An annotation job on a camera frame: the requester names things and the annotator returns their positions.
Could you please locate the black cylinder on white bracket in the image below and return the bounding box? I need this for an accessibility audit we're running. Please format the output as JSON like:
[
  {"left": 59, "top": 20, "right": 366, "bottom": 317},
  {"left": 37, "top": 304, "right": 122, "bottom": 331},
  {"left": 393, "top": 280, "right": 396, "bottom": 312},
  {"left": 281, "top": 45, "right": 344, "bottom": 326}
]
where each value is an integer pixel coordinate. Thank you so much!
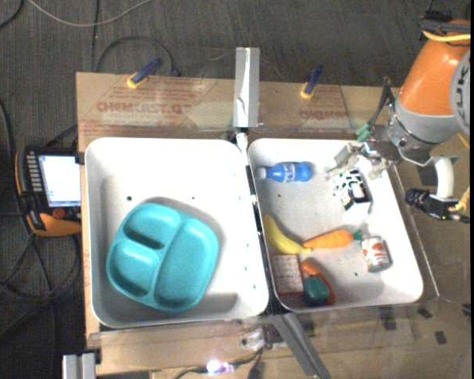
[{"left": 404, "top": 156, "right": 471, "bottom": 223}]

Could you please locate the yellow banana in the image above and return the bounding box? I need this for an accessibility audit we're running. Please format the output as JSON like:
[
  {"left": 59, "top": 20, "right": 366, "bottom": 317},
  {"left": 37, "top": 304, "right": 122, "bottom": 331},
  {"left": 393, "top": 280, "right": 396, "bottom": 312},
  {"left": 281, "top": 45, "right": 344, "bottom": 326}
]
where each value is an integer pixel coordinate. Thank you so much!
[{"left": 262, "top": 212, "right": 313, "bottom": 256}]

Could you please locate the white packet with red print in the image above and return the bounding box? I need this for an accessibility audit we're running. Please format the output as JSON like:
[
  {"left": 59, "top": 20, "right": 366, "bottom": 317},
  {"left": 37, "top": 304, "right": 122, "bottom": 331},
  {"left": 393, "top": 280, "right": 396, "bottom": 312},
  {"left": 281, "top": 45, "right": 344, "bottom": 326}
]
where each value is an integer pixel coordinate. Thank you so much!
[{"left": 271, "top": 253, "right": 305, "bottom": 296}]

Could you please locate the white and orange can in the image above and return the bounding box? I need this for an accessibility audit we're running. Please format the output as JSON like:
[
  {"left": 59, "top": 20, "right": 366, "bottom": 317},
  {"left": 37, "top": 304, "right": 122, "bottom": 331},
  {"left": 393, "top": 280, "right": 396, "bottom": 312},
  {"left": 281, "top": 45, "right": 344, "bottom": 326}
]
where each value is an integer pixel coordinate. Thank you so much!
[{"left": 359, "top": 235, "right": 393, "bottom": 273}]

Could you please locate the green cube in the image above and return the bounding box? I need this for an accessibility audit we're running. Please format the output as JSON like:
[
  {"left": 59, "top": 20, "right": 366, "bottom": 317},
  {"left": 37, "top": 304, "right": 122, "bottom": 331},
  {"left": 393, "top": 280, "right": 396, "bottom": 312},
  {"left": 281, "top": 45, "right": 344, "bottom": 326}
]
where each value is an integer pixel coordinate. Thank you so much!
[{"left": 303, "top": 276, "right": 331, "bottom": 306}]

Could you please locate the white plastic tray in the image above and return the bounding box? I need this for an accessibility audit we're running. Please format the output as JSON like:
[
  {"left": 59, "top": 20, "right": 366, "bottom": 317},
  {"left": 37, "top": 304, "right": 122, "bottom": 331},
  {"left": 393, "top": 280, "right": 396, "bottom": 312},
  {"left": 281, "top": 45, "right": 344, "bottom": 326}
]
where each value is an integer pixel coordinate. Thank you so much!
[
  {"left": 84, "top": 137, "right": 271, "bottom": 329},
  {"left": 246, "top": 137, "right": 425, "bottom": 313}
]

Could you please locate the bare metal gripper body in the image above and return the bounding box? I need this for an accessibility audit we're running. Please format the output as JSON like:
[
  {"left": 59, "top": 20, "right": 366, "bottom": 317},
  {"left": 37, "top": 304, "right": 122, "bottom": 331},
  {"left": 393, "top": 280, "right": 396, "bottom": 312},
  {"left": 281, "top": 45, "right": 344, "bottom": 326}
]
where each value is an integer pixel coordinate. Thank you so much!
[{"left": 358, "top": 126, "right": 435, "bottom": 167}]

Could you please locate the orange sausage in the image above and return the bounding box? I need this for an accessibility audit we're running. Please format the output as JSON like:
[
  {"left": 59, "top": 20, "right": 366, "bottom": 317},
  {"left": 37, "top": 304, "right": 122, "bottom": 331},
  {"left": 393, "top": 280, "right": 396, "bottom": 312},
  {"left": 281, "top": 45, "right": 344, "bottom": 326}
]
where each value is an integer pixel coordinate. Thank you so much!
[{"left": 299, "top": 260, "right": 337, "bottom": 306}]

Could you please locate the teal divided plate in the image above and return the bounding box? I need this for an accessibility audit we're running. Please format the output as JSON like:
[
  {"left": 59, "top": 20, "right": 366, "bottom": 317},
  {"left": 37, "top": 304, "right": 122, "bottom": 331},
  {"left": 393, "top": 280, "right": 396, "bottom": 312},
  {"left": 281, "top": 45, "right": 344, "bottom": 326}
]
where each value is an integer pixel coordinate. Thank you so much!
[{"left": 105, "top": 202, "right": 220, "bottom": 313}]

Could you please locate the brown cardboard board, red print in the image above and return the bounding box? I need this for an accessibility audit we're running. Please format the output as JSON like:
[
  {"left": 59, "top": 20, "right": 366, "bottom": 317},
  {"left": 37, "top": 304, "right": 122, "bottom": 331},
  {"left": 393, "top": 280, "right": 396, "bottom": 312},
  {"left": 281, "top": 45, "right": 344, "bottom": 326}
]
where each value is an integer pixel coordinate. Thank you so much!
[{"left": 75, "top": 72, "right": 440, "bottom": 375}]

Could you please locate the orange carrot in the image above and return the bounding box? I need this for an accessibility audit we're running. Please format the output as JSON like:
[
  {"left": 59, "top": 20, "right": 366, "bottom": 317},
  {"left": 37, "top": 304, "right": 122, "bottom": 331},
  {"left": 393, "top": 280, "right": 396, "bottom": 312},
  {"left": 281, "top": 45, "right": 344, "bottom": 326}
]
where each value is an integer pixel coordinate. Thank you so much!
[{"left": 302, "top": 228, "right": 363, "bottom": 250}]

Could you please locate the blue plastic bottle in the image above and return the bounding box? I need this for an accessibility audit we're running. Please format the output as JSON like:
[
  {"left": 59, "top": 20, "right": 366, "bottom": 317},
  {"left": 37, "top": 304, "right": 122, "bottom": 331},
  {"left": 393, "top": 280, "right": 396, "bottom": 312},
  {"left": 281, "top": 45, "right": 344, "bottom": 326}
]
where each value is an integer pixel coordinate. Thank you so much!
[{"left": 255, "top": 160, "right": 314, "bottom": 184}]

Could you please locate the black and white carton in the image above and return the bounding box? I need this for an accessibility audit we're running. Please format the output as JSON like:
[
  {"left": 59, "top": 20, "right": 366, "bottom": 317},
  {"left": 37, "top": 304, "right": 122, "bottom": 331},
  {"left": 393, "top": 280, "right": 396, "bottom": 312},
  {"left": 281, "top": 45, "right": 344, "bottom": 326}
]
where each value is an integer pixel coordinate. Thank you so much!
[{"left": 332, "top": 168, "right": 374, "bottom": 212}]

